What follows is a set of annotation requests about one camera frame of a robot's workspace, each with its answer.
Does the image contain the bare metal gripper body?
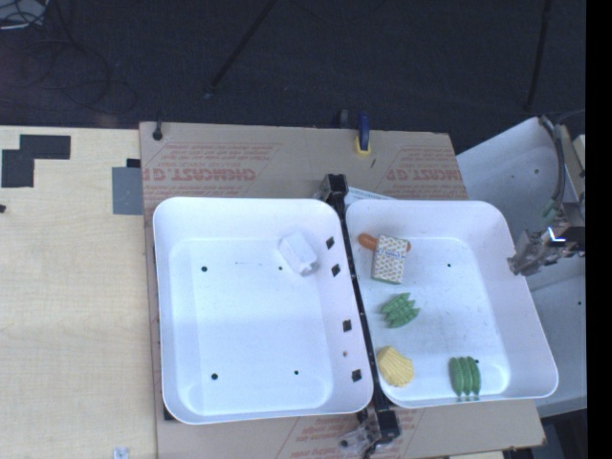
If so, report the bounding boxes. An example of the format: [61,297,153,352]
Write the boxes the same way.
[544,202,587,259]

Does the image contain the white plastic tray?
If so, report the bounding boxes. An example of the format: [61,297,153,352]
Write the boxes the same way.
[152,196,375,426]
[344,199,559,409]

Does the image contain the green pea pods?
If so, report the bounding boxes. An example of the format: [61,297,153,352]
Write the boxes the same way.
[380,292,422,329]
[448,355,482,400]

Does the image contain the white patterned carton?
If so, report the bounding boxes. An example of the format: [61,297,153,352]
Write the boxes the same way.
[370,234,411,285]

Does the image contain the yellow ridged crisp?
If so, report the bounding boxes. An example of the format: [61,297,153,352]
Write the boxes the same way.
[376,345,415,388]

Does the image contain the thin black rod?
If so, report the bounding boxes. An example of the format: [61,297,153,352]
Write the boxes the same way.
[334,194,392,418]

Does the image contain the white printed paper card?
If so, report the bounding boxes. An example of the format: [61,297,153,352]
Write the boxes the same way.
[345,186,399,203]

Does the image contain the brown cardboard board red print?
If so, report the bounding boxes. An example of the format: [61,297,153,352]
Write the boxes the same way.
[138,120,547,459]

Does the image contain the black block with wires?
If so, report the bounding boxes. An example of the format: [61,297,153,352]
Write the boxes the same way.
[320,173,349,205]
[375,407,401,445]

